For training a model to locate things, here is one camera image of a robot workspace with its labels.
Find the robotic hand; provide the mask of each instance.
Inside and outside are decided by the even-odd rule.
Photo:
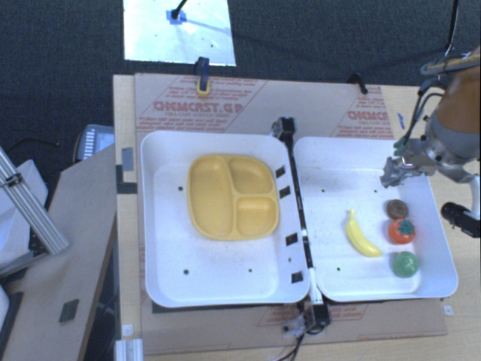
[[[433,86],[441,86],[437,78],[421,85],[413,119],[406,135],[395,144],[397,158],[389,157],[381,183],[384,187],[402,184],[406,177],[433,175],[436,171],[456,183],[470,184],[473,207],[446,203],[441,214],[452,225],[461,227],[468,235],[479,237],[479,175],[464,170],[464,165],[479,159],[479,47],[463,58],[445,58],[422,67],[422,74],[455,76],[443,95],[431,93]],[[410,138],[413,127],[422,114],[425,103],[432,96],[442,96],[434,113],[428,118],[425,134],[420,139]]]

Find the yellow banana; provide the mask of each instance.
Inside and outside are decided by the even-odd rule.
[[[347,238],[351,241],[352,245],[359,251],[359,253],[365,256],[381,256],[381,250],[376,245],[372,244],[362,234],[359,228],[357,220],[354,218],[354,210],[349,210],[349,219],[346,224]]]

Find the dark floor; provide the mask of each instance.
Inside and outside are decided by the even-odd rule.
[[[459,2],[455,52],[479,44],[480,1]],[[444,54],[452,3],[228,0],[237,67],[210,72],[344,82],[356,71],[366,83],[420,85],[419,68]],[[124,60],[123,0],[0,0],[0,34],[0,146],[16,164],[33,159],[50,189],[83,128],[113,124],[114,74],[192,73],[192,65]],[[25,138],[59,146],[27,141],[10,150]],[[107,311],[98,321],[111,327]],[[100,332],[97,353],[108,340]]]

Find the blue tape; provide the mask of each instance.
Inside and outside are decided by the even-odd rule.
[[[399,123],[401,124],[401,128],[404,129],[403,116],[401,115],[400,112],[398,112],[398,118],[399,118]]]
[[[187,21],[186,13],[182,10],[180,10],[179,17],[177,18],[177,20],[172,19],[172,12],[173,11],[175,11],[175,10],[171,9],[171,10],[165,12],[166,16],[167,16],[167,20],[170,24],[178,26],[178,25],[181,25],[182,23],[185,23]]]

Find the white tray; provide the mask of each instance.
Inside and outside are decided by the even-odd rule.
[[[316,282],[322,293],[339,302],[446,297],[458,276],[427,177],[385,189],[380,183],[393,141],[347,138],[302,138],[295,158]],[[401,199],[416,227],[410,244],[390,242],[386,203]],[[348,210],[355,210],[361,230],[383,255],[368,258],[350,244],[345,233]],[[396,253],[419,258],[411,278],[391,268]]]
[[[250,241],[215,241],[192,225],[187,175],[192,162],[212,153],[234,153],[263,161],[280,199],[280,221],[270,235]],[[303,299],[309,277],[297,203],[285,146],[271,136],[219,135],[158,131],[141,144],[144,191],[146,286],[150,298],[165,307],[292,303]],[[286,237],[298,234],[287,245]],[[292,275],[302,281],[292,282]]]

